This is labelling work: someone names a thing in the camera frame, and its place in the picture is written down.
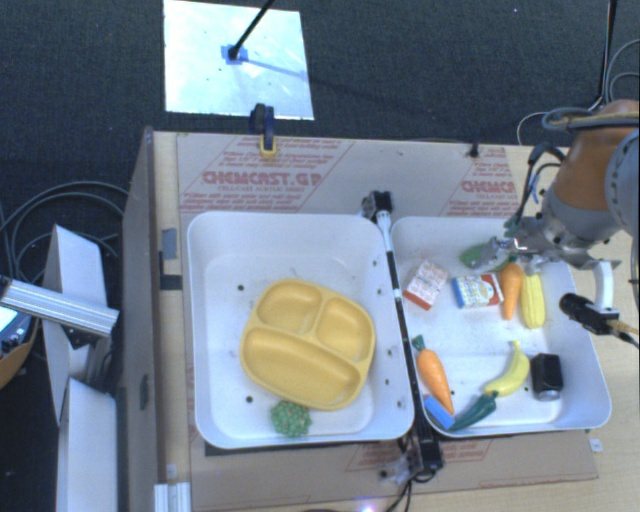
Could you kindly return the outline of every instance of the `banana toy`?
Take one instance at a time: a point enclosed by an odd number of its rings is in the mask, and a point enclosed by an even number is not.
[[[484,386],[484,393],[480,398],[461,416],[458,416],[450,431],[461,430],[486,418],[496,410],[496,398],[515,393],[529,375],[529,358],[520,349],[520,342],[513,342],[513,355],[509,368],[497,379],[492,380]]]
[[[529,375],[529,358],[524,355],[524,352],[520,349],[520,342],[513,342],[513,356],[511,357],[511,363],[505,373],[503,373],[497,379],[487,383],[484,387],[484,392],[487,395],[497,393],[496,396],[507,396],[515,393],[520,386],[524,384],[524,381]]]

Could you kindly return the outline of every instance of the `metal bar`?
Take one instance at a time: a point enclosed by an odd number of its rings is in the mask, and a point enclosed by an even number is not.
[[[115,309],[2,276],[0,305],[100,337],[110,336],[118,319]]]
[[[424,407],[422,405],[422,396],[418,387],[418,377],[416,375],[413,363],[413,354],[411,349],[411,341],[409,339],[409,330],[404,315],[404,307],[402,305],[402,290],[400,289],[400,281],[398,279],[395,252],[393,249],[393,241],[391,239],[391,218],[388,211],[382,210],[376,213],[376,224],[382,232],[385,249],[387,251],[387,260],[389,262],[389,273],[391,276],[391,286],[393,287],[393,295],[396,302],[396,312],[400,325],[400,333],[402,335],[402,346],[407,364],[407,373],[409,374],[409,384],[411,387],[411,396],[415,411],[415,429],[418,435],[419,453],[422,462],[422,472],[429,476],[433,476],[438,469],[442,468],[442,453],[440,444],[435,438],[429,423],[425,417]]]
[[[253,19],[253,21],[251,22],[251,25],[249,25],[247,30],[244,31],[244,34],[240,36],[240,39],[238,39],[238,42],[233,47],[229,48],[229,58],[231,60],[236,60],[238,58],[238,52],[240,51],[240,48],[242,47],[244,42],[247,40],[247,37],[251,35],[251,32],[253,32],[253,29],[256,28],[258,23],[260,23],[260,20],[262,19],[262,17],[267,13],[269,8],[273,5],[273,2],[275,2],[275,0],[267,0],[267,3],[262,6],[262,9],[260,9],[260,12],[258,13],[258,15]]]

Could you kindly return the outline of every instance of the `black clamp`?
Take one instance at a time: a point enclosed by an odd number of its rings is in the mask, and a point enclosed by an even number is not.
[[[393,198],[391,192],[373,191],[367,197],[362,199],[360,205],[362,216],[370,221],[377,223],[376,215],[379,212],[393,211]]]
[[[575,320],[589,332],[597,335],[613,334],[613,329],[608,322],[620,317],[617,311],[606,313],[598,311],[593,302],[575,293],[566,293],[562,296],[560,310],[571,320]]]
[[[273,107],[257,103],[249,116],[249,133],[260,135],[260,154],[276,154],[275,113]]]

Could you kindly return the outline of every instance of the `orange carrot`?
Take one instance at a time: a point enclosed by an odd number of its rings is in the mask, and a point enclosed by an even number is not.
[[[502,310],[507,320],[513,318],[520,297],[520,288],[522,288],[522,280],[524,279],[524,271],[520,265],[511,261],[500,271],[500,288],[504,295]]]
[[[416,357],[416,366],[424,383],[434,398],[442,404],[449,414],[453,414],[451,391],[442,361],[433,350],[424,347],[422,336],[416,336],[411,340],[411,344],[419,351]]]

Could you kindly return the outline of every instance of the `yellow banana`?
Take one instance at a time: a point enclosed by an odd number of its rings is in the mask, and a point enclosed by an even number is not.
[[[497,393],[497,396],[507,396],[515,393],[529,374],[529,358],[520,349],[520,342],[513,342],[513,356],[506,372],[492,380],[484,387],[487,395]]]

